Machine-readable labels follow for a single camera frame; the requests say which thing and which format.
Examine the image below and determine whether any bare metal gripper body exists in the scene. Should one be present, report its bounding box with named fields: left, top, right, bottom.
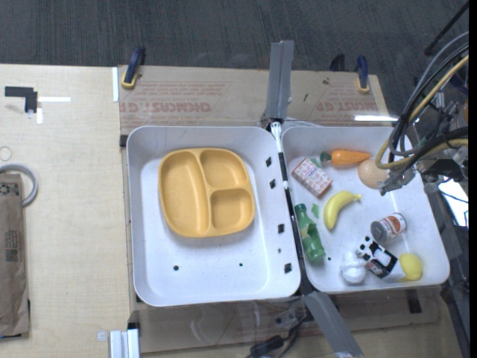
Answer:
left=415, top=154, right=467, bottom=183

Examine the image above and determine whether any beige egg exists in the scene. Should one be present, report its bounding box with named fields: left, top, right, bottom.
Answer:
left=356, top=158, right=391, bottom=189

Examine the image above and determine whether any white and orange can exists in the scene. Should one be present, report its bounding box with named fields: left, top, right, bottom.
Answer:
left=370, top=213, right=408, bottom=245

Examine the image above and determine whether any orange carrot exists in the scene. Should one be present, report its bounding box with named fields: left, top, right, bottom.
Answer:
left=319, top=148, right=372, bottom=168

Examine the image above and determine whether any yellow banana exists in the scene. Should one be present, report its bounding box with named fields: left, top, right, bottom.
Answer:
left=323, top=190, right=362, bottom=231

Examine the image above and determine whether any white plastic tray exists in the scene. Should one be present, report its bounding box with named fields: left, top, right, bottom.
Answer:
left=279, top=125, right=451, bottom=295
left=125, top=125, right=302, bottom=308

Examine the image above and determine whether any black and white carton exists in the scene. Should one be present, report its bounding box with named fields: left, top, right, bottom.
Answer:
left=356, top=236, right=405, bottom=281

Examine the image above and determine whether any yellow lemon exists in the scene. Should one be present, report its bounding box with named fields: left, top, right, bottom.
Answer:
left=398, top=253, right=423, bottom=282

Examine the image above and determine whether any orange and white carton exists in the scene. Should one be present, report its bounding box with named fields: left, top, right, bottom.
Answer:
left=291, top=157, right=334, bottom=198

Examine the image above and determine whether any small white bottle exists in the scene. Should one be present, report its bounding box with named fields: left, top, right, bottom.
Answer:
left=339, top=251, right=367, bottom=285

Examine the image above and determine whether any green plastic bottle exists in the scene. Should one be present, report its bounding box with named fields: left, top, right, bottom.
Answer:
left=294, top=203, right=326, bottom=263

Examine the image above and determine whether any yellow divided plate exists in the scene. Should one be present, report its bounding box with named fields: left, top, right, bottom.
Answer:
left=158, top=147, right=256, bottom=238

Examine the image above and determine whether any brown cardboard board red print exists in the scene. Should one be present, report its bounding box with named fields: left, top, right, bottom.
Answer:
left=117, top=64, right=443, bottom=354

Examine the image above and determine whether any brown paper bag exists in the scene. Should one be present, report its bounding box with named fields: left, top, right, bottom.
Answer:
left=0, top=173, right=31, bottom=339

